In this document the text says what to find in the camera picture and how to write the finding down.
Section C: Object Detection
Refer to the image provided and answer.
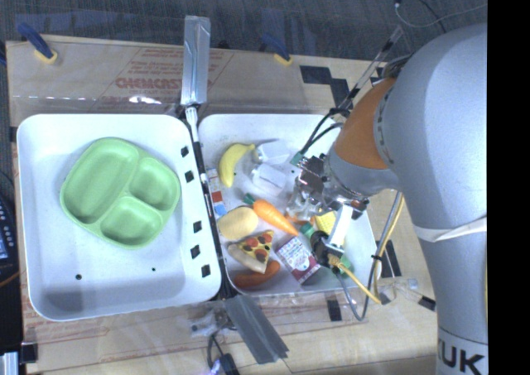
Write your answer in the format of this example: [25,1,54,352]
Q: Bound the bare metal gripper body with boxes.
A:
[294,154,333,205]

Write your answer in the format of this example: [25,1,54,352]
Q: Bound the clear plastic bottle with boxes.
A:
[249,161,287,197]
[252,139,292,166]

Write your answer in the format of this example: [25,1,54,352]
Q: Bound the green bottle yellow label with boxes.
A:
[299,209,352,272]

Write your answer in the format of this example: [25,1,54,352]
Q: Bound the orange carrot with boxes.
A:
[243,193,300,237]

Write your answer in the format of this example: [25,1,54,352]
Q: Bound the yellow banana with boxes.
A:
[218,142,257,189]

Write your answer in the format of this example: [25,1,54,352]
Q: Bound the red and white carton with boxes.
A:
[275,235,321,285]

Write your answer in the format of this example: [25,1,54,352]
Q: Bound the yellow bread roll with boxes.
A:
[217,205,260,242]

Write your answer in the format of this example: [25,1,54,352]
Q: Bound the white plastic tray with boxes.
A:
[16,113,223,322]
[197,113,380,298]

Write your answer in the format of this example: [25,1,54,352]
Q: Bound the pizza slice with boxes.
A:
[227,230,276,275]

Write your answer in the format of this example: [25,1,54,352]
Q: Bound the white carton orange blue print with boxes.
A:
[205,166,228,219]

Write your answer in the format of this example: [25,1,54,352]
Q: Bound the orange sausage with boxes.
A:
[234,260,282,290]

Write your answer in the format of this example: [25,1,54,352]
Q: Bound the green divided plate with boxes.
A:
[60,137,182,251]

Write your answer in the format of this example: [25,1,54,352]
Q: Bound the brown cardboard board red print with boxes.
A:
[5,33,438,374]

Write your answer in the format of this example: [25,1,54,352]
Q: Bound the black cylinder on white bracket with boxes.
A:
[310,203,354,269]

